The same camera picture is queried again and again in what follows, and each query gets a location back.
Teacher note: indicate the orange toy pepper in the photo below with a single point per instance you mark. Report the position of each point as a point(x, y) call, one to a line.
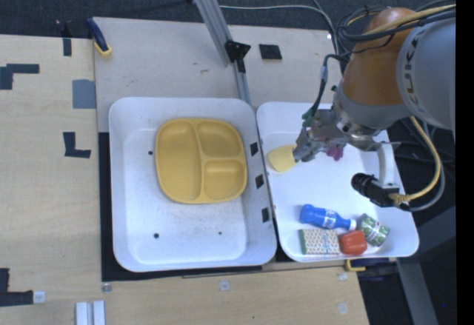
point(353, 243)

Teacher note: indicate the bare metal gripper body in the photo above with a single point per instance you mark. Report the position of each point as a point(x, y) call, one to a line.
point(327, 129)

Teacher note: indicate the yellow divided plate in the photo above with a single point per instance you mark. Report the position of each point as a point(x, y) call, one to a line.
point(177, 160)

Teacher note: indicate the pale yellow toy biscuit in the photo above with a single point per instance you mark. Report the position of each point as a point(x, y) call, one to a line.
point(280, 160)

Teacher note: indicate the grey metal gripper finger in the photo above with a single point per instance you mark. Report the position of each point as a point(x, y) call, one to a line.
point(311, 155)
point(301, 144)

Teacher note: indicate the green and orange patterned carton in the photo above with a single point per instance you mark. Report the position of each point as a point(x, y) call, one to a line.
point(320, 242)

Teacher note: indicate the purple toy grapes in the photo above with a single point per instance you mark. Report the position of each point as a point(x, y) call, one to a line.
point(336, 152)

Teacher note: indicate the black cylinder on white bracket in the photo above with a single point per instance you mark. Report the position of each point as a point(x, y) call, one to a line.
point(374, 186)

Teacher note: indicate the blue plastic bottle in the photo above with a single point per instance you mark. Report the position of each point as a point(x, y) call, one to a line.
point(318, 216)

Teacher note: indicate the white plastic tray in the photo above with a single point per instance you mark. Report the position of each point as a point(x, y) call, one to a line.
point(326, 186)
point(192, 231)

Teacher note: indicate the green and white can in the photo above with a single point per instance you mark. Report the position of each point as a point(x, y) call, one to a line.
point(374, 230)

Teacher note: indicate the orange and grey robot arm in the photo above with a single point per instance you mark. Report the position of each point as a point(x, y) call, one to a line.
point(377, 68)

